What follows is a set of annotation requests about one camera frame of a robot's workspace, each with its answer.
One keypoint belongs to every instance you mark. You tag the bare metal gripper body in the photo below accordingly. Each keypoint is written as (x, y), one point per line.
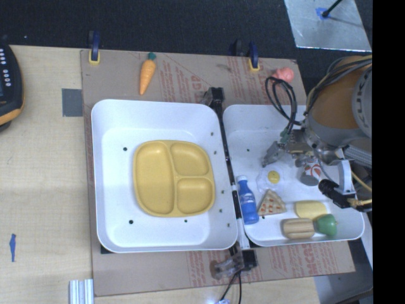
(299, 143)

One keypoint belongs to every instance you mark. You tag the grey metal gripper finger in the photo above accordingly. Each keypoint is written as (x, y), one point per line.
(302, 162)
(271, 154)

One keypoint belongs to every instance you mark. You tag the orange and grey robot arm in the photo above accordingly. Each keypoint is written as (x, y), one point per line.
(338, 106)

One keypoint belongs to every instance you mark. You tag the white can with orange print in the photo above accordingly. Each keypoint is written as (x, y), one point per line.
(310, 174)

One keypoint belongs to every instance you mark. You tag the white and yellow fried egg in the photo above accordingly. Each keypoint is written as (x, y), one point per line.
(272, 176)

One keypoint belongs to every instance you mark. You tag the thin black and white rod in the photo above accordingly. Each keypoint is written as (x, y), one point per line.
(225, 144)

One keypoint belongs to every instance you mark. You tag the pale yellow rounded block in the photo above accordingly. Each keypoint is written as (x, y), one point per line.
(310, 209)

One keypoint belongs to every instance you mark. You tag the tan pizza slice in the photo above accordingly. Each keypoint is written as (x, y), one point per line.
(271, 205)

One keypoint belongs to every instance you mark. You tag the blue bottle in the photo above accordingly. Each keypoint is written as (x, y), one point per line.
(247, 201)

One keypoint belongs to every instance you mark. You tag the tan bread bun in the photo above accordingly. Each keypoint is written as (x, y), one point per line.
(298, 228)

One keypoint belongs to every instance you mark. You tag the green pepper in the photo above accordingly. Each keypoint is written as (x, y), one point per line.
(326, 225)

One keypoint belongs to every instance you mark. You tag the pink toy food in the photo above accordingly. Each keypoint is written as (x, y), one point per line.
(283, 74)

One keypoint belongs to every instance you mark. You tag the white plastic tray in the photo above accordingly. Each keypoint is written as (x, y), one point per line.
(117, 185)
(284, 233)

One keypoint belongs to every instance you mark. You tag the yellow divided plate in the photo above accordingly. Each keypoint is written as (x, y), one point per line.
(158, 176)

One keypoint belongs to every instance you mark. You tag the orange carrot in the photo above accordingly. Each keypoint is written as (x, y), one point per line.
(147, 74)

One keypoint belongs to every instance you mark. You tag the brown cardboard board red print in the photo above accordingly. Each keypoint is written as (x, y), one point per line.
(126, 74)

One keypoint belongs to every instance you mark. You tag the black cylinder on white bracket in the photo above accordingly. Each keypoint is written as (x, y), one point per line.
(333, 192)

